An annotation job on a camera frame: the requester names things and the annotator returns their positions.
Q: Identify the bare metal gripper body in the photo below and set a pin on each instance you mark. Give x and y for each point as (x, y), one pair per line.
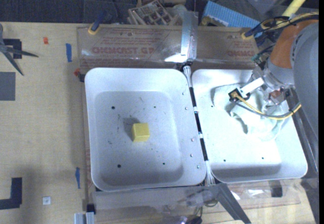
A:
(276, 95)

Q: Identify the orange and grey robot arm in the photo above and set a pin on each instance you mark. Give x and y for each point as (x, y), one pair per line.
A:
(305, 66)

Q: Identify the pale green cloth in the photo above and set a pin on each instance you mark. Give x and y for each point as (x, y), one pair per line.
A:
(260, 126)

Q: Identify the white plastic tray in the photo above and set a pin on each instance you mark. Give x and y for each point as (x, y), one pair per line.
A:
(243, 157)
(141, 164)

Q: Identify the thin black and white rod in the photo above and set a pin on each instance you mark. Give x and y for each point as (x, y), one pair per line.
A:
(198, 122)

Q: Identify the yellow cube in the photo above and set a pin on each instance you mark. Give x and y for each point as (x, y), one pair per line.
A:
(140, 132)

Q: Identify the brown cardboard board red print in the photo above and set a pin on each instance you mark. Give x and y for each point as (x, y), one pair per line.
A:
(141, 40)

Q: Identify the grey metal scissors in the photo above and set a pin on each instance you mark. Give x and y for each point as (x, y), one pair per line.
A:
(11, 52)

